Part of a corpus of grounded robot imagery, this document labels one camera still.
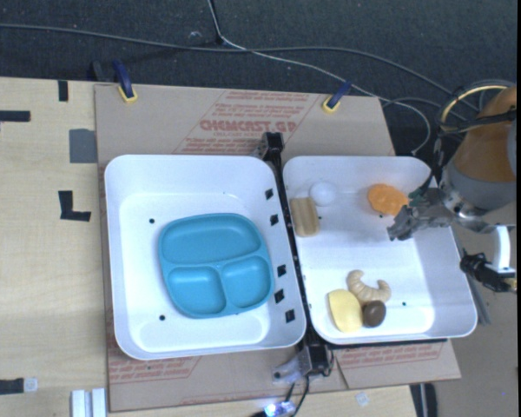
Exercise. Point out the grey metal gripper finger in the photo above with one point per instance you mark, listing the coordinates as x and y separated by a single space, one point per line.
403 215
397 233

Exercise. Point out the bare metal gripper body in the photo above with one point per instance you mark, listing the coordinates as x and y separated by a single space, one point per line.
438 210

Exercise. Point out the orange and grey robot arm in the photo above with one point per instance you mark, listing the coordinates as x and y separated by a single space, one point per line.
486 154

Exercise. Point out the orange toy biscuit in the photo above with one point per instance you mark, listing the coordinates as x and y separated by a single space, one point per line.
386 197

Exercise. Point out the white plastic tray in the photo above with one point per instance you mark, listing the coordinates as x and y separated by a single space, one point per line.
373 250
139 250

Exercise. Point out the beige toy croissant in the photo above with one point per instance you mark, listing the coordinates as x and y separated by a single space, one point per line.
367 289

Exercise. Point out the white ball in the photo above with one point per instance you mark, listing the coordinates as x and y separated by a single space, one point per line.
322 193

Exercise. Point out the brown toy mushroom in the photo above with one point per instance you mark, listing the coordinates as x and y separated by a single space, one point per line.
374 313

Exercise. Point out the beige toy bread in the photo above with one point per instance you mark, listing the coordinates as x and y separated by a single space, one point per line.
305 216

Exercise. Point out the yellow toy potato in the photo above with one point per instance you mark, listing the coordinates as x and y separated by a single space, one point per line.
345 311

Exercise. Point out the blue divided plate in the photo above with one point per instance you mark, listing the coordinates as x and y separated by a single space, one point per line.
215 265

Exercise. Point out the brown cardboard board red print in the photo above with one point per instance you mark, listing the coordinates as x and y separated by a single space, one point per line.
165 120

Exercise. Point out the black cylinder on white bracket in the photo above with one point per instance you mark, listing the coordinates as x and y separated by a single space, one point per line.
490 267

